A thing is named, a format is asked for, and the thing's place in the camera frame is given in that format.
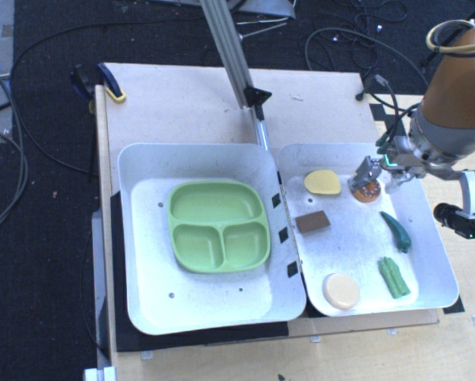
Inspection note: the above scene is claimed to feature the thin black and white rod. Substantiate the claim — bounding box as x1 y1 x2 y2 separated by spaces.
253 106 303 279

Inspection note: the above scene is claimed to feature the brown doughnut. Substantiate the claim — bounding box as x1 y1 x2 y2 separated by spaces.
351 179 382 204

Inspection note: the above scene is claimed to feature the green asparagus bundle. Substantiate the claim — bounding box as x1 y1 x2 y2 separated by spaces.
377 256 412 300

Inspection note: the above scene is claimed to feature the dark green pepper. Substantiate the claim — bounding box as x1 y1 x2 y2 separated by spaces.
379 210 413 255

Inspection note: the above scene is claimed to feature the cream round biscuit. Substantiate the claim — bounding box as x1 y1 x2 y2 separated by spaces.
321 272 362 312

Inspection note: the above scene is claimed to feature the yellow flat crisp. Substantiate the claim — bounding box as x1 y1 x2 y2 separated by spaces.
303 168 343 196

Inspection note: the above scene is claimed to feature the pale wood board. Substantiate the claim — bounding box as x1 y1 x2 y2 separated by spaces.
101 62 440 337

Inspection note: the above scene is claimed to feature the black cylinder on white bracket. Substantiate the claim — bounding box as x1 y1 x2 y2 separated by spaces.
432 169 475 241

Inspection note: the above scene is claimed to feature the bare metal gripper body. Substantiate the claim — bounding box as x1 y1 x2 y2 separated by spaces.
381 134 461 180

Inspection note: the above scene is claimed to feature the brown rectangular biscuit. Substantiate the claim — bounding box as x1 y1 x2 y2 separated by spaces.
294 210 332 235

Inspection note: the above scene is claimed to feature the green divided plate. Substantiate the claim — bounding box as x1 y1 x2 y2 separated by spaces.
167 179 272 275

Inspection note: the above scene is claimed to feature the white plastic tray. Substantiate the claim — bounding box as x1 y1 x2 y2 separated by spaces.
277 142 461 318
117 142 308 337

